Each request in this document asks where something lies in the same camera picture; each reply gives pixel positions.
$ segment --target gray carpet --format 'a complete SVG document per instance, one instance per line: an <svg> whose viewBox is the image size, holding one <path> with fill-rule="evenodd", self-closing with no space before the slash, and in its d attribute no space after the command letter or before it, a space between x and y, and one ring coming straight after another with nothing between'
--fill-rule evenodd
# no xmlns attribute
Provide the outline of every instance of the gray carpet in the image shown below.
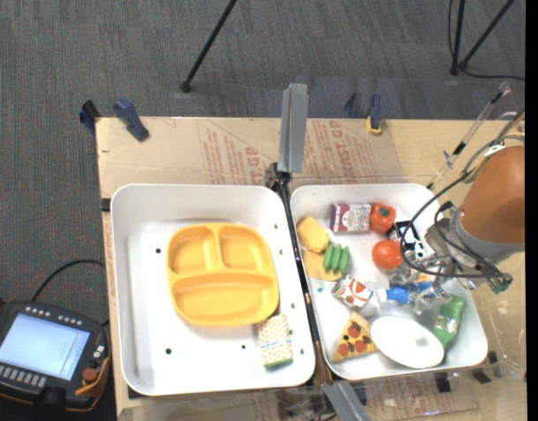
<svg viewBox="0 0 538 421"><path fill-rule="evenodd" d="M507 0L466 0L462 60ZM526 0L450 74L459 0L239 0L192 80L179 85L229 0L0 0L0 297L30 298L60 265L102 260L95 139L83 103L113 116L280 117L308 85L310 118L340 118L354 92L383 118L474 119L525 104ZM103 269L80 264L39 300L107 318ZM39 419L0 398L0 421ZM115 419L112 381L88 416Z"/></svg>

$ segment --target yellow divided plate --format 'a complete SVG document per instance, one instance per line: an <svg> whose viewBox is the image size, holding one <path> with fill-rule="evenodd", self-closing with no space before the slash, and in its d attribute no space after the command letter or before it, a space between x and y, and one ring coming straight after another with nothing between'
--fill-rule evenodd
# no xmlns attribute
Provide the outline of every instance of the yellow divided plate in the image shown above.
<svg viewBox="0 0 538 421"><path fill-rule="evenodd" d="M169 240L167 270L173 307L194 325L251 325L272 315L278 305L269 246L245 225L181 228Z"/></svg>

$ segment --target plastic bottle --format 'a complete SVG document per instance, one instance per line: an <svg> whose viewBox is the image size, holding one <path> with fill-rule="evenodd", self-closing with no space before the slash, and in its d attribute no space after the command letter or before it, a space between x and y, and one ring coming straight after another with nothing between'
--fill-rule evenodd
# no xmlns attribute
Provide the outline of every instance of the plastic bottle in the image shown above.
<svg viewBox="0 0 538 421"><path fill-rule="evenodd" d="M451 295L451 298L438 310L438 315L434 321L433 334L441 341L444 349L458 332L464 306L465 299Z"/></svg>
<svg viewBox="0 0 538 421"><path fill-rule="evenodd" d="M411 282L406 285L393 286L391 289L377 289L377 300L379 303L397 301L402 304L414 304L417 295L424 289L428 289L432 284L432 281Z"/></svg>

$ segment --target toy tomato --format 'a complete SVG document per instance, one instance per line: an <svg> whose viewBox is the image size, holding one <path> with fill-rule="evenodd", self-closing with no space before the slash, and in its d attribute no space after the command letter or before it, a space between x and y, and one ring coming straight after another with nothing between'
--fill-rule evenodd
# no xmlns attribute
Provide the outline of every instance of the toy tomato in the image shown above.
<svg viewBox="0 0 538 421"><path fill-rule="evenodd" d="M372 204L370 213L370 229L380 234L386 234L395 221L395 209L385 204Z"/></svg>
<svg viewBox="0 0 538 421"><path fill-rule="evenodd" d="M399 241L386 239L377 242L372 248L372 260L383 271L395 270L403 262Z"/></svg>

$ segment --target wooden table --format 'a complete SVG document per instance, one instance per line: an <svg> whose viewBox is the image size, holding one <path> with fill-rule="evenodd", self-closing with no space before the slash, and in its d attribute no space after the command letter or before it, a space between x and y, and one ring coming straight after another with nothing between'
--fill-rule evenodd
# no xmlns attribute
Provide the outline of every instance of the wooden table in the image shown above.
<svg viewBox="0 0 538 421"><path fill-rule="evenodd" d="M277 118L141 118L150 137L137 141L118 118L96 121L97 159L102 198L107 201L128 183L259 184L264 171L278 161L280 119ZM405 180L427 185L441 168L444 153L451 153L468 132L469 120L385 120L382 134L370 135L365 120L308 119L302 174L299 184L355 183ZM463 151L445 183L457 176L469 157L495 138L502 121L484 122ZM456 204L466 185L449 194ZM129 398L118 347L118 313L114 285L111 214L103 212L109 285L113 373L118 419L224 420L280 419L276 395L248 397L198 395L191 403L181 398ZM513 285L494 295L486 285L474 290L474 300L489 341L498 357L488 360L477 377L473 370L451 376L452 390L439 393L430 382L397 379L371 382L367 411L372 419L407 419L440 413L435 419L527 419L525 254L515 254L499 265L512 273Z"/></svg>

